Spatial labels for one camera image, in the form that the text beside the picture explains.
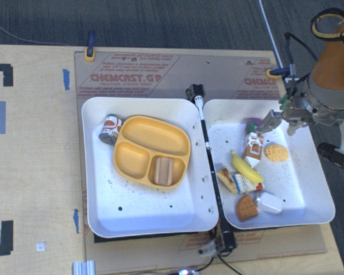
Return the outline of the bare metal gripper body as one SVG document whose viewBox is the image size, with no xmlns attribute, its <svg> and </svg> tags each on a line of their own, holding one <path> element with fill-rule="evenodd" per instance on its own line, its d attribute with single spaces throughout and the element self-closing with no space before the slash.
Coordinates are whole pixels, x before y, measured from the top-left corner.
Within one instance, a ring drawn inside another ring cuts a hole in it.
<svg viewBox="0 0 344 275">
<path fill-rule="evenodd" d="M 324 104 L 310 94 L 285 94 L 280 99 L 280 109 L 282 118 L 289 123 L 334 126 L 344 121 L 344 108 Z"/>
</svg>

